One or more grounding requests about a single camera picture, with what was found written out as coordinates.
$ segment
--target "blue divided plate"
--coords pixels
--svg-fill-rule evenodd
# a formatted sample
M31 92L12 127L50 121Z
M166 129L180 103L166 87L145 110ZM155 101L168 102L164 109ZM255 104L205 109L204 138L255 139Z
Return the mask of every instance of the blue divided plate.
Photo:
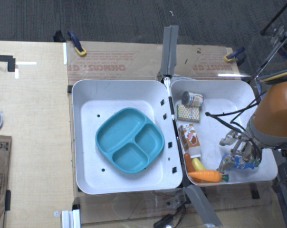
M162 151L164 137L157 126L135 108L124 108L97 130L99 150L118 169L136 173L146 168Z

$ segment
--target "can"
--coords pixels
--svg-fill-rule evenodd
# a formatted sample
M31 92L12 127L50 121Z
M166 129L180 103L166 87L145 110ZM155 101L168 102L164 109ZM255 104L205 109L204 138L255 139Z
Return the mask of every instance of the can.
M204 102L204 97L198 93L185 91L182 94L182 104L186 106L200 107Z

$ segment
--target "orange toy carrot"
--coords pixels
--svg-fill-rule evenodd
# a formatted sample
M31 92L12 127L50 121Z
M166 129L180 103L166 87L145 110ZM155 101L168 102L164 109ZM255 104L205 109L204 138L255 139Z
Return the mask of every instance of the orange toy carrot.
M195 168L194 168L194 166L192 165L190 154L189 154L189 153L185 153L185 154L183 155L183 158L184 158L184 160L185 160L185 165L186 165L187 173L189 173L189 172L194 172L194 171L195 171ZM193 179L194 179L194 181L196 181L196 182L201 182L200 179L197 179L197 178L193 178Z
M198 178L205 181L219 182L221 179L228 181L228 175L222 175L216 170L203 170L203 171L193 171L188 173L192 178Z

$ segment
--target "light wood surface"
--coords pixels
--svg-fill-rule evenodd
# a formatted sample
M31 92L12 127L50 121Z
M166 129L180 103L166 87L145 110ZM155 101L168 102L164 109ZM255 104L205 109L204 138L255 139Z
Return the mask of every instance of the light wood surface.
M0 55L16 61L19 79L0 62L1 135L12 136L9 173L10 211L5 228L59 228L54 211L71 210L74 201L67 65L62 43L0 41ZM224 227L284 227L277 196L258 207L216 211ZM141 219L83 227L152 227ZM180 227L205 227L197 213L187 214Z

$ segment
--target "dark floor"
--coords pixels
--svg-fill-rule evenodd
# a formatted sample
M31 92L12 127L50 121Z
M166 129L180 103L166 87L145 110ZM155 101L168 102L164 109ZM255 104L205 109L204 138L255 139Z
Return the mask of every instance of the dark floor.
M233 50L245 47L247 58L239 69L253 75L273 48L270 35L280 27L287 29L287 8L266 36L260 31L286 3L287 0L0 0L0 40L51 42L56 30L68 38L67 31L71 29L82 41L162 44L163 28L178 25L178 44L226 46ZM277 63L270 71L280 70L283 59L276 56L273 60ZM277 161L287 170L286 158L277 157Z

